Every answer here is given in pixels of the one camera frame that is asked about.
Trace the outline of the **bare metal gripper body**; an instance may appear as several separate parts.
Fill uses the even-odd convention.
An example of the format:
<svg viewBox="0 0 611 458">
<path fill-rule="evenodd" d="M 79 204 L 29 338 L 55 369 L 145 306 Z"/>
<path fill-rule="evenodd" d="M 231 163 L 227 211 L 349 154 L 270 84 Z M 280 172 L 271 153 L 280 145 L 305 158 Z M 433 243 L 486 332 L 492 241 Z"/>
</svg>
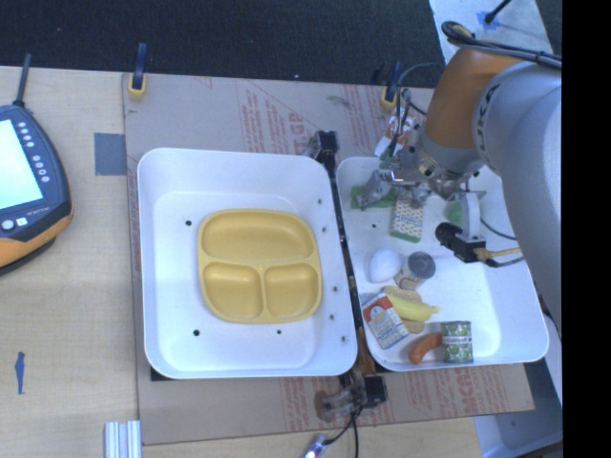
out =
<svg viewBox="0 0 611 458">
<path fill-rule="evenodd" d="M 445 200 L 465 190 L 469 178 L 484 166 L 474 149 L 401 149 L 390 159 L 394 179 L 423 185 Z"/>
</svg>

